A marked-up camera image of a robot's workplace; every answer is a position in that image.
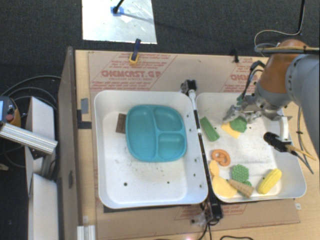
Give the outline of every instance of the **toy pretzel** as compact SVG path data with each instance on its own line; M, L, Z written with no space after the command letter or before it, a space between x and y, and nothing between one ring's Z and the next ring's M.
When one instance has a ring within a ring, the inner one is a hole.
M223 149L215 149L212 151L212 159L216 160L221 166L230 165L231 159L229 154Z

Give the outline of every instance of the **dark floor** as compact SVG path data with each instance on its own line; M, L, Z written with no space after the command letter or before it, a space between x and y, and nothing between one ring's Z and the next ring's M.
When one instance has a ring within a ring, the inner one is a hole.
M295 33L301 0L152 0L157 45L143 44L142 52L258 56L254 36L265 29ZM306 0L302 35L297 38L319 47L320 0ZM0 94L10 86L38 75L59 76L68 46L75 49L131 51L132 44L82 40L82 0L0 0ZM284 35L265 33L258 43L277 43ZM59 83L49 79L32 85L57 94ZM18 98L39 93L19 92ZM19 102L26 112L26 101ZM0 163L0 239L25 240L28 198L25 172ZM10 158L23 164L21 153Z

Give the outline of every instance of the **silver metal plate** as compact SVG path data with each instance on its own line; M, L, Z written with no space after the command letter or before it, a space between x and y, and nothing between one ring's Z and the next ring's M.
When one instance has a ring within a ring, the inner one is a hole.
M157 44L151 0L124 0L119 13L112 8L120 0L82 0L84 40Z

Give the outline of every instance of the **teal plate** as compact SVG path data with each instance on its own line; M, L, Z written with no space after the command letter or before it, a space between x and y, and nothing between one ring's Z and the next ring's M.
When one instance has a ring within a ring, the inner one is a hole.
M125 121L130 153L145 162L169 162L187 150L184 121L173 108L160 105L132 107Z

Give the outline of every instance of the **white tray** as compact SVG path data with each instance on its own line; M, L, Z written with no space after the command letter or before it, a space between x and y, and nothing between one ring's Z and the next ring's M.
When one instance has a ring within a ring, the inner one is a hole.
M241 164L249 169L249 181L257 187L263 176L274 168L282 171L281 180L265 195L256 190L250 198L236 194L232 198L217 197L227 203L299 198L306 192L307 186L299 160L289 153L280 153L268 145L263 136L266 132L277 135L280 133L279 122L270 121L265 117L258 118L254 123L247 125L247 130L238 139L233 138L221 129L222 119L232 104L236 103L238 93L201 93L197 99L199 118L207 117L220 135L214 142L208 140L203 133L203 144L208 162L212 160L211 153L215 149L226 150L231 158L231 164L219 166L220 176L231 178L231 168Z
M163 105L182 116L187 148L171 162L143 162L128 150L126 135L117 133L119 113L136 105ZM179 92L106 90L94 99L98 192L112 209L199 204L208 186L191 100Z

